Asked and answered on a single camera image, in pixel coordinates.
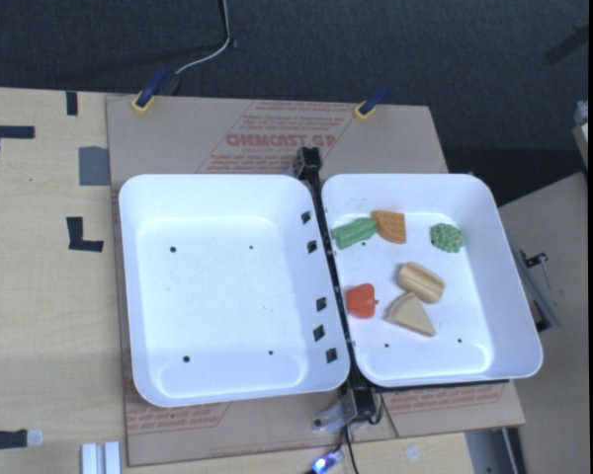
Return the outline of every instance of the dark carpet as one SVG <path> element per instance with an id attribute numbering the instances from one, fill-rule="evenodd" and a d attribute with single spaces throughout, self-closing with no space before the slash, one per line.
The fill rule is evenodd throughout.
<path id="1" fill-rule="evenodd" d="M 499 204 L 583 170 L 589 0 L 227 0 L 181 95 L 428 106 Z M 224 38 L 219 0 L 0 0 L 0 86 L 134 93 Z"/>

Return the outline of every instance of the cardboard sheet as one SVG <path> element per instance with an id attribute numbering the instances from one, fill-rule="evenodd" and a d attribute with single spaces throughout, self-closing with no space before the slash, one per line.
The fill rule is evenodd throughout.
<path id="1" fill-rule="evenodd" d="M 588 185 L 569 176 L 500 208 L 506 230 L 528 258 L 527 270 L 559 325 L 540 334 L 545 363 L 516 388 L 528 423 L 519 428 L 529 472 L 590 472 Z M 532 300 L 542 303 L 539 294 Z"/>
<path id="2" fill-rule="evenodd" d="M 321 150 L 325 179 L 339 173 L 447 172 L 425 107 L 378 106 L 358 121 L 350 104 L 162 98 L 148 113 L 132 96 L 107 99 L 112 205 L 130 465 L 164 463 L 337 443 L 311 429 L 311 416 L 330 407 L 324 392 L 263 400 L 162 409 L 132 384 L 118 195 L 139 174 L 283 173 L 302 146 Z M 354 439 L 381 440 L 521 424 L 511 382 L 409 390 L 384 396 L 377 426 Z"/>

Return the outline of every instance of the white plastic tray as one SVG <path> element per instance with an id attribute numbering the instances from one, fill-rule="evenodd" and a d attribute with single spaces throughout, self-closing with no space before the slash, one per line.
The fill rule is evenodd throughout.
<path id="1" fill-rule="evenodd" d="M 147 401 L 173 407 L 344 382 L 349 356 L 301 182 L 137 176 L 122 187 L 120 210 L 133 379 Z"/>
<path id="2" fill-rule="evenodd" d="M 376 316 L 349 316 L 359 369 L 373 383 L 414 386 L 525 377 L 541 366 L 538 333 L 489 188 L 469 175 L 340 175 L 323 186 L 329 229 L 373 210 L 403 212 L 407 242 L 376 234 L 344 250 L 333 244 L 341 289 L 370 282 Z M 430 242 L 430 227 L 459 227 L 458 253 Z M 425 310 L 437 334 L 425 337 L 384 321 L 404 290 L 395 277 L 415 262 L 446 283 L 442 299 Z"/>

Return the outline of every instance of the orange toy food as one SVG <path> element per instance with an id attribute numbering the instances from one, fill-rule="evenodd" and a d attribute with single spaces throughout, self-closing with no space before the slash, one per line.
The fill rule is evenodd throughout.
<path id="1" fill-rule="evenodd" d="M 347 310 L 359 318 L 371 318 L 376 313 L 376 290 L 366 282 L 347 291 Z"/>
<path id="2" fill-rule="evenodd" d="M 378 233 L 387 241 L 397 244 L 406 242 L 406 221 L 401 212 L 375 210 L 372 219 L 376 221 Z"/>

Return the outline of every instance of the wooden table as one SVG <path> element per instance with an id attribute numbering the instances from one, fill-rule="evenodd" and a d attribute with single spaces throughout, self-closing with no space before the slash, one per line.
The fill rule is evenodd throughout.
<path id="1" fill-rule="evenodd" d="M 0 146 L 0 431 L 41 430 L 43 444 L 0 450 L 0 473 L 78 472 L 85 442 L 120 441 L 125 458 L 110 187 L 79 186 L 78 148 L 107 147 L 105 95 L 0 88 L 0 124 L 34 139 Z M 68 250 L 66 217 L 83 216 L 101 253 Z M 414 446 L 419 456 L 405 454 Z M 360 472 L 471 473 L 464 434 L 354 446 Z M 140 473 L 304 472 L 304 449 L 128 468 Z M 345 461 L 333 472 L 352 472 Z"/>

